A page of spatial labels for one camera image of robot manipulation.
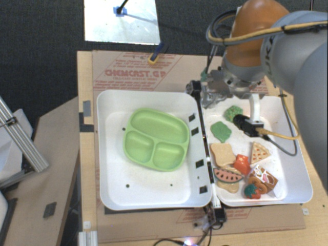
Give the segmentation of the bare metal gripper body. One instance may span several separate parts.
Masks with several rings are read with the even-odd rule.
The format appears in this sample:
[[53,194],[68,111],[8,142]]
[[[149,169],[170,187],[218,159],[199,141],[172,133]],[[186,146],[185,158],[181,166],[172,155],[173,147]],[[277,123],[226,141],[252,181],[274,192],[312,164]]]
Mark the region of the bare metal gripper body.
[[230,71],[212,70],[206,77],[204,91],[218,93],[229,91],[231,97],[247,98],[251,91],[261,84],[261,81],[247,81],[237,77]]

